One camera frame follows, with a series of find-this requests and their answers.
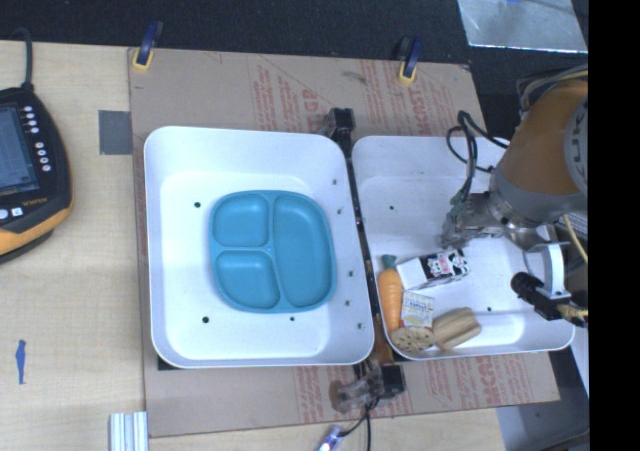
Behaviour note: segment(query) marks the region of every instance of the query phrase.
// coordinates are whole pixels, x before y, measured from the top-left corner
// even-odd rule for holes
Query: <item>black and orange device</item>
[[[0,91],[0,263],[45,241],[73,201],[62,137],[32,85]]]

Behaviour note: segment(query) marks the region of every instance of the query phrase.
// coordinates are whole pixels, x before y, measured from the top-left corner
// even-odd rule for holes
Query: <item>brown cylinder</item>
[[[527,112],[502,157],[500,168],[513,185],[535,193],[579,192],[564,155],[569,118],[587,95],[588,83],[564,81],[543,94]]]

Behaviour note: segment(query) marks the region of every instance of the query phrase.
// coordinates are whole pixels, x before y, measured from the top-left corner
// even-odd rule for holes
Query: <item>blue marker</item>
[[[26,383],[24,381],[24,362],[27,358],[27,352],[25,350],[26,346],[27,343],[22,339],[18,341],[18,349],[16,350],[16,362],[18,363],[18,377],[20,379],[20,385]]]

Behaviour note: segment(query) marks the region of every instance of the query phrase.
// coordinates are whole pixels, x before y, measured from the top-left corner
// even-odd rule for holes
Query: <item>white tray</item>
[[[151,333],[180,368],[354,364],[373,347],[364,261],[340,148],[319,135],[164,127],[144,147]],[[207,245],[221,197],[288,190],[325,212],[336,286],[322,306],[261,314],[218,294]]]
[[[463,138],[454,138],[464,157]],[[478,140],[480,166],[496,165],[503,149]],[[444,138],[362,138],[353,149],[353,165],[367,242],[377,274],[381,257],[398,262],[437,252],[438,238],[449,200],[460,189],[466,166],[448,150]],[[489,176],[478,172],[473,191],[484,191]],[[526,271],[522,252],[506,238],[472,240],[464,248],[471,273],[459,282],[423,289],[435,299],[434,315],[457,307],[471,307],[482,326],[479,336],[442,351],[432,347],[402,353],[413,360],[498,355],[562,349],[573,339],[575,327],[564,320],[546,321],[527,302],[517,298],[511,278]]]

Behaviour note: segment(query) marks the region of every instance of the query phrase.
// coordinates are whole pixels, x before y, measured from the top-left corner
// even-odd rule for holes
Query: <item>wooden table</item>
[[[0,88],[25,48],[0,42]],[[62,131],[76,203],[51,239],[0,266],[0,450],[108,449],[111,413],[145,409],[130,155],[101,155],[99,110],[129,111],[127,48],[34,44],[33,83]],[[24,382],[15,353],[26,342]],[[151,439],[151,450],[312,450],[326,424]],[[504,449],[493,409],[376,419],[373,448]],[[340,449],[366,448],[364,425]]]

